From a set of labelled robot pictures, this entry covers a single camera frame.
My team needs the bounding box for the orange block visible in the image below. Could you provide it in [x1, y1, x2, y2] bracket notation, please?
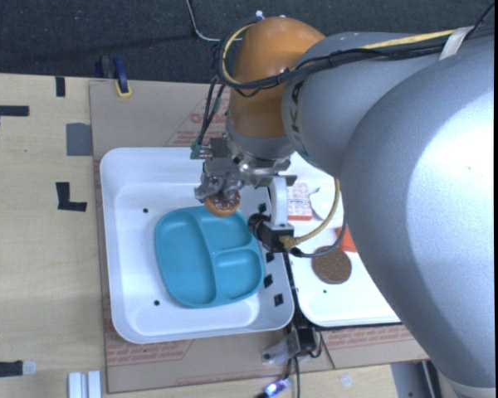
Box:
[335, 226, 359, 253]

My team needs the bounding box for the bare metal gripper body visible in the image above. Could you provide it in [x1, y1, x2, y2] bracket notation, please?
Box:
[200, 136, 298, 190]

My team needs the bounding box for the orange and white carton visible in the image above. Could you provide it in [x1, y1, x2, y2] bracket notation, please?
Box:
[286, 182, 315, 222]

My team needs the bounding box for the brown cardboard board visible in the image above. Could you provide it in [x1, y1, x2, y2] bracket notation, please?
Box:
[87, 78, 431, 395]

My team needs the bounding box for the brown doughnut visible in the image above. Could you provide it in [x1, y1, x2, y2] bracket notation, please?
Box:
[203, 191, 242, 218]

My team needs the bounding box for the white plastic tray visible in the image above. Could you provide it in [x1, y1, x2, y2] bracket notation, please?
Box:
[269, 155, 402, 328]
[99, 146, 296, 345]

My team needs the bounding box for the black block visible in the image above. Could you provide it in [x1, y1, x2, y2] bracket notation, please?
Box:
[294, 324, 319, 355]

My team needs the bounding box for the blue divided plate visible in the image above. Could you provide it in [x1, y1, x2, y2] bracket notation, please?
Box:
[154, 205, 266, 309]

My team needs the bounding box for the black cylinder on white bracket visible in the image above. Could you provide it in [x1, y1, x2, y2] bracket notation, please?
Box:
[247, 176, 295, 254]

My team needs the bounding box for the brown round biscuit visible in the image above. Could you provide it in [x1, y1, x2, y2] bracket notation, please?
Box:
[311, 245, 354, 285]

